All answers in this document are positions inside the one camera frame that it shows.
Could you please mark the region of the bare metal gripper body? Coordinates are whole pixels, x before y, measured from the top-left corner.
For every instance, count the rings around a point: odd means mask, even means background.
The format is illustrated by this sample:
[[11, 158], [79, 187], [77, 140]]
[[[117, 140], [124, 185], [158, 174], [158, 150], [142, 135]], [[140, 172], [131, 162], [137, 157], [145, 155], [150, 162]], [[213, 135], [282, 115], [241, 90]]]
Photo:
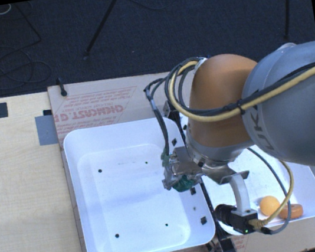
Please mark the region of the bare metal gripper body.
[[202, 168], [193, 161], [184, 146], [174, 148], [172, 153], [164, 151], [161, 157], [166, 182], [180, 181], [183, 176], [191, 179], [203, 175]]

